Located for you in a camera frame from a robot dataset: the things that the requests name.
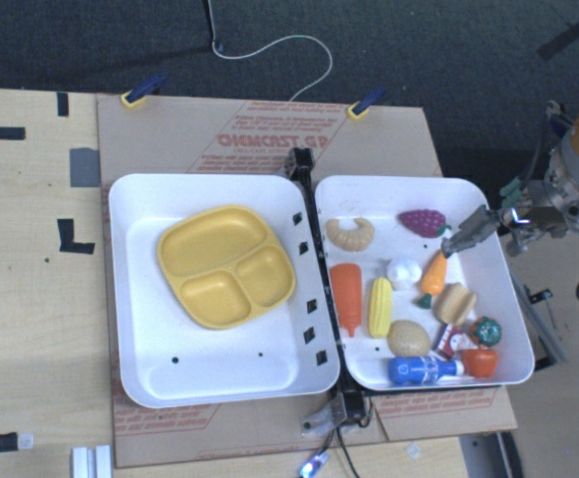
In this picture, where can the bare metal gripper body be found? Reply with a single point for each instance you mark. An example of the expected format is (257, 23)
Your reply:
(550, 212)

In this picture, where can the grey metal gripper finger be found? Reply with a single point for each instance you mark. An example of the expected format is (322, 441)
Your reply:
(478, 219)
(468, 243)

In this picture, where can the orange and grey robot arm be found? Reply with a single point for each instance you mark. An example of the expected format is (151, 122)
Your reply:
(577, 160)

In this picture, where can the white plastic tray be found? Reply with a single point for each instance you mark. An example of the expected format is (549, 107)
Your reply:
(219, 366)
(488, 267)

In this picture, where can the orange carrot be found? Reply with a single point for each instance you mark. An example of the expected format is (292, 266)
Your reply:
(435, 277)

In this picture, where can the purple grapes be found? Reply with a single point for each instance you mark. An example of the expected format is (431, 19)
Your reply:
(421, 223)

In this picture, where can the beige hot dog bun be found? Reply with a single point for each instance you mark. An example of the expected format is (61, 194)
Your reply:
(454, 304)

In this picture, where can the white garlic bulb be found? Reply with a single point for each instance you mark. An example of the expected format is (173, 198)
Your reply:
(402, 272)

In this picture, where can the green and orange round fruit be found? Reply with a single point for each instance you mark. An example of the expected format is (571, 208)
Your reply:
(486, 331)

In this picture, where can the red and white carton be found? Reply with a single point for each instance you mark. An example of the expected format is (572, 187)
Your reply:
(451, 342)

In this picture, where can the yellow corn cob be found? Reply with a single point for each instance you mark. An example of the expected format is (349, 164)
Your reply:
(380, 307)

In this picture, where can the tan potato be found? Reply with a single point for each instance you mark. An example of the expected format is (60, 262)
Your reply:
(408, 339)

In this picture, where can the beige croissant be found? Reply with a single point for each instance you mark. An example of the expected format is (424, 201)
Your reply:
(349, 239)

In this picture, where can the orange sauce bottle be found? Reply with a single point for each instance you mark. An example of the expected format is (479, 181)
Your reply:
(346, 292)

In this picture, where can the blue bottle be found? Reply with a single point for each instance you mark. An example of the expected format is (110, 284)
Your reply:
(413, 370)

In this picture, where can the thin black rod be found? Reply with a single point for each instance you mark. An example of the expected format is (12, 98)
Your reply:
(319, 247)

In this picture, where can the yellow divided plate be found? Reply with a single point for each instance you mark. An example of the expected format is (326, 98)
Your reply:
(219, 247)

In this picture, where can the brown cardboard board red print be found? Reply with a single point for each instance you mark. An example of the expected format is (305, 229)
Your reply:
(169, 132)

